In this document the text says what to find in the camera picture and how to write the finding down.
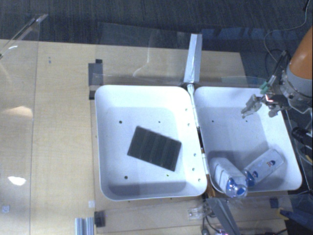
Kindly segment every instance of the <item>black wire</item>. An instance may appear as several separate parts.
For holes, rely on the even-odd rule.
[[[273,49],[270,52],[275,51],[275,50],[276,51],[281,51],[279,49]],[[281,51],[279,60],[276,62],[274,71],[271,72],[271,73],[269,73],[268,66],[267,66],[268,55],[269,55],[269,53],[267,53],[266,56],[265,56],[265,69],[266,69],[267,74],[269,75],[269,78],[268,78],[268,81],[269,81],[269,79],[272,77],[272,75],[276,75],[277,76],[277,73],[279,71],[281,71],[281,69],[284,69],[284,67],[287,67],[288,62],[291,59],[291,55],[288,53],[287,50]]]
[[[270,74],[272,73],[272,72],[270,72],[270,71],[268,70],[268,57],[269,57],[269,55],[270,55],[273,51],[279,51],[280,53],[283,52],[283,51],[280,50],[280,49],[271,49],[269,52],[266,53],[265,59],[264,59],[264,63],[265,63],[265,70],[266,70],[268,76],[270,76]]]
[[[210,222],[209,222],[209,219],[207,218],[207,216],[205,216],[205,219],[207,221],[207,224],[213,229],[215,230],[216,232],[220,233],[220,230],[217,230],[216,228],[214,228],[213,226],[211,226]]]
[[[279,232],[276,232],[275,235],[279,235],[279,234],[285,232],[286,230],[287,230],[287,229],[283,229],[283,230],[281,230],[281,231],[279,231]]]

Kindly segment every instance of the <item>gray metal bar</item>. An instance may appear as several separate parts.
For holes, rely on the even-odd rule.
[[[208,198],[206,201],[229,235],[241,235],[225,199]]]
[[[82,218],[75,219],[75,235],[84,235],[84,224]]]
[[[202,50],[202,35],[191,34],[184,83],[199,82],[201,67],[201,50]]]
[[[75,219],[75,235],[94,235],[93,217]]]

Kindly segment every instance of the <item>table surface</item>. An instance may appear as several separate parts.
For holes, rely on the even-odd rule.
[[[179,52],[186,52],[173,49],[153,51],[157,56],[179,56]],[[75,218],[94,214],[93,203],[98,189],[94,184],[97,164],[94,164],[92,151],[88,63],[94,63],[99,53],[106,64],[114,63],[126,73],[129,71],[125,67],[147,58],[147,49],[141,47],[39,42],[31,158],[32,235],[72,235]],[[203,51],[201,72],[204,77],[212,79],[245,75],[240,55],[230,52]],[[12,224],[2,224],[1,221],[0,224],[1,234],[15,234]],[[251,223],[240,222],[238,225],[244,228]],[[278,217],[264,217],[257,222],[258,227],[262,225],[273,231],[285,228],[285,223]],[[201,225],[114,234],[198,235]]]

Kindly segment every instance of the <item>clear plastic panel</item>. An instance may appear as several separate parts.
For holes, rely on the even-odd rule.
[[[99,24],[103,84],[182,84],[190,33]]]
[[[276,62],[271,59],[264,48],[264,36],[267,33],[265,30],[213,26],[201,33],[203,34],[201,73],[200,81],[195,84],[196,87],[258,88],[273,72]],[[298,44],[297,34],[299,32],[269,35],[267,44],[270,45],[268,46],[270,53],[274,57],[278,57],[284,49],[293,53],[294,46]],[[92,74],[92,84],[97,86],[110,84],[182,86],[190,36],[186,33],[101,23],[95,58],[103,62],[103,74]],[[98,233],[201,224],[202,220],[189,223],[187,217],[181,217],[182,210],[201,202],[200,197],[192,200],[190,198],[163,198],[120,202],[114,202],[105,197],[100,187],[97,127],[93,101],[90,102],[90,107],[95,210],[96,212],[105,210],[106,220],[105,227],[97,228]],[[281,196],[283,194],[287,192],[277,193],[279,203],[283,203],[283,208],[291,211],[290,198],[296,199],[296,197]],[[269,204],[269,199],[272,198],[270,196],[250,196],[242,200],[243,202],[222,199],[230,201],[235,220],[238,221],[245,234],[256,234],[267,231],[277,232],[285,228],[283,219],[276,215],[277,209],[271,208]],[[260,208],[271,213],[273,217],[271,222],[268,221],[268,217],[258,215],[261,211],[255,212]],[[169,225],[166,220],[170,218],[172,221]],[[121,225],[120,220],[125,220],[125,222]],[[218,224],[218,221],[214,219],[213,223]]]
[[[30,233],[30,186],[39,23],[0,42],[0,233]]]

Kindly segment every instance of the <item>bin hinge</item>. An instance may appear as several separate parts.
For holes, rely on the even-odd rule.
[[[206,174],[209,174],[209,163],[206,158],[206,154],[202,153],[203,166]]]
[[[187,91],[188,91],[188,93],[190,95],[191,105],[192,105],[192,110],[194,112],[196,127],[197,127],[197,129],[199,129],[198,114],[197,114],[195,98],[194,98],[194,93],[195,93],[194,85],[193,84],[188,84],[187,85]]]

